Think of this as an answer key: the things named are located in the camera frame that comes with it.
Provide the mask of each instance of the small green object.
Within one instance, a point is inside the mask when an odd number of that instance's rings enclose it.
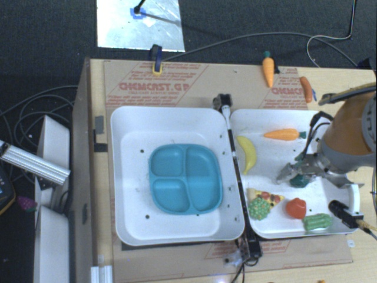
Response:
[[[300,137],[301,139],[305,139],[305,138],[306,138],[306,131],[300,132],[299,137]]]
[[[269,203],[261,197],[257,197],[256,199],[252,200],[247,208],[249,210],[250,217],[257,220],[266,218],[270,212]]]
[[[302,160],[304,159],[304,154],[303,153],[300,153],[298,154],[296,157],[295,157],[295,161],[297,161],[297,163],[295,164],[296,167],[299,167],[299,165],[302,163]]]
[[[303,220],[304,227],[307,231],[319,228],[328,228],[332,224],[332,217],[325,213],[307,216]]]
[[[264,56],[265,58],[269,58],[269,57],[271,57],[271,53],[270,53],[269,51],[265,51],[265,52],[263,53],[263,56]]]
[[[309,182],[310,182],[309,177],[305,175],[300,175],[300,174],[296,175],[294,178],[289,180],[290,185],[297,188],[306,187]]]

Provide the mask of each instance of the blue tape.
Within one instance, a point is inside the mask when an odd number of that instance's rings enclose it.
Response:
[[[149,50],[148,59],[154,61],[154,71],[160,72],[161,62],[163,59],[163,48],[157,44],[153,44],[152,48]]]
[[[138,13],[138,14],[135,14],[134,8],[130,8],[130,14],[136,20],[140,20],[140,19],[143,19],[143,18],[147,17],[146,15],[144,15],[145,14],[145,9],[144,8],[140,8],[140,13]]]
[[[314,89],[312,89],[312,93],[313,93],[314,101],[317,101],[317,96],[316,96],[316,92],[314,91]]]

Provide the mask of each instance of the wooden table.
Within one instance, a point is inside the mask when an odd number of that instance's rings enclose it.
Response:
[[[92,83],[92,119],[94,121],[97,115],[103,114],[105,106],[103,96],[104,67],[101,65],[103,60],[91,60],[96,66],[91,67]],[[298,68],[300,76],[305,76],[310,81],[313,89],[316,91],[317,98],[321,98],[325,93],[337,93],[347,90],[357,85],[363,85],[375,81],[372,71],[366,70],[343,70],[327,68]],[[316,102],[308,104],[309,110],[323,110],[331,115],[335,115],[342,103],[325,105],[319,107]],[[106,135],[97,136],[97,142],[107,142]],[[95,202],[97,206],[97,251],[103,255],[103,265],[112,263],[113,247],[111,242],[111,214],[109,188],[106,184],[99,182],[108,179],[108,156],[106,153],[96,153],[94,163],[101,165],[94,167],[95,177]],[[365,186],[361,188],[361,211],[365,214],[365,220],[371,224],[376,223],[376,215],[373,211],[371,191],[372,169],[360,168],[357,172],[349,174],[350,180],[354,182],[363,182]],[[353,263],[340,265],[326,265],[306,268],[284,269],[278,271],[259,271],[249,272],[246,268],[245,282],[252,283],[291,283],[291,282],[319,282],[325,280],[326,283],[340,282],[363,282],[372,283],[376,281],[376,263],[377,263],[377,242],[369,235],[357,231],[347,238],[351,248]],[[209,282],[230,282],[234,274],[213,275],[209,277],[173,279],[164,282],[169,283],[209,283]]]

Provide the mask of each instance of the orange carrot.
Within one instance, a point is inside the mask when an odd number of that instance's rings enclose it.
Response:
[[[306,132],[298,132],[296,129],[288,128],[275,130],[267,132],[264,134],[264,137],[269,139],[279,139],[279,140],[295,140],[301,137],[302,139],[306,138]]]
[[[304,89],[305,101],[307,103],[310,103],[313,100],[312,86],[310,86],[310,83],[306,77],[300,77],[300,83],[302,88]]]
[[[269,51],[265,51],[263,55],[264,55],[264,59],[262,62],[263,73],[267,81],[267,86],[271,88],[273,85],[273,74],[275,71],[275,62],[273,61],[273,58],[271,57],[271,54]]]

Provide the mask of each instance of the toy cucumber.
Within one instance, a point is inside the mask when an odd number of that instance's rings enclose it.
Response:
[[[332,217],[325,213],[307,216],[303,219],[307,231],[319,228],[328,228],[332,224]]]

